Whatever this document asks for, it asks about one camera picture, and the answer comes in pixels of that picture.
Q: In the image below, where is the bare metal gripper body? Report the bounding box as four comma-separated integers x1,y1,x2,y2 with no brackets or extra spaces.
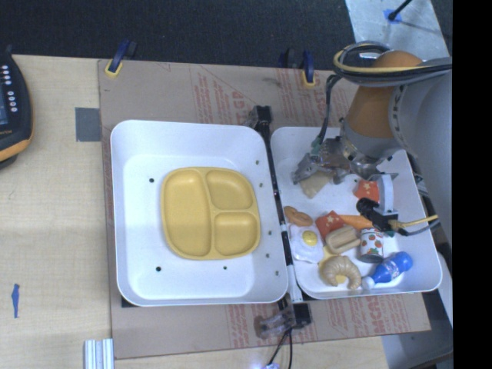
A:
311,137,393,177

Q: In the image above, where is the beige pizza slice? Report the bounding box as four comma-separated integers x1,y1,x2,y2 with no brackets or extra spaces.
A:
299,174,332,200

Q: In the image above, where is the orange carton with star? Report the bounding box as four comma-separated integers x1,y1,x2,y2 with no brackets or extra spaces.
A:
314,210,344,241
353,179,381,204

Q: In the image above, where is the brown biscuit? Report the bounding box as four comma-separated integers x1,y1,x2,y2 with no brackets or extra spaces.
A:
283,205,314,228

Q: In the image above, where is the orange carrot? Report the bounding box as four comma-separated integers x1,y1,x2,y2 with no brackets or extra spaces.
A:
337,214,374,231

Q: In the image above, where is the beige hot dog bun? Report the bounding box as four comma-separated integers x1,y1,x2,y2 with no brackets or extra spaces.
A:
324,224,362,255

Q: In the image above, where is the white and yellow fried egg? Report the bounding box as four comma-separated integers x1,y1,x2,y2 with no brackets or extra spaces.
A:
288,224,325,264

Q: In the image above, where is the small can with orange print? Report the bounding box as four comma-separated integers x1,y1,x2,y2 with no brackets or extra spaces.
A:
358,228,386,264

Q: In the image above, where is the thin black and white rod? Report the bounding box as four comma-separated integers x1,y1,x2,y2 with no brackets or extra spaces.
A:
258,120,304,304

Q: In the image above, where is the yellow flat piece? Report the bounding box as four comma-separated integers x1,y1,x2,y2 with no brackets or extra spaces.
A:
317,245,347,287

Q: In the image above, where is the tan croissant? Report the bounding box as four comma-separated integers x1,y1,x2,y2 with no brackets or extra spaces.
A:
320,254,364,291

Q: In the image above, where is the blue and white bottle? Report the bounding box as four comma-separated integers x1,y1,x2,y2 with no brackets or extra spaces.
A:
361,251,414,290

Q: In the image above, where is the white plastic tray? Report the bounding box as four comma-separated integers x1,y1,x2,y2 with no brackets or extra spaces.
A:
270,125,444,301
109,119,291,308

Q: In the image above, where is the yellow divided plate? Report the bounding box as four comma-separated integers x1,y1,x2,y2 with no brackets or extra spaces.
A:
159,166,262,261

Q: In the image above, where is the brown cardboard board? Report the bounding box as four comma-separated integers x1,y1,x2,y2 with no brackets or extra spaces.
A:
97,58,433,360

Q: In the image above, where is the black cylinder on white bracket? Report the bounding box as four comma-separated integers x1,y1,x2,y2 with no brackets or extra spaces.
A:
355,172,401,233

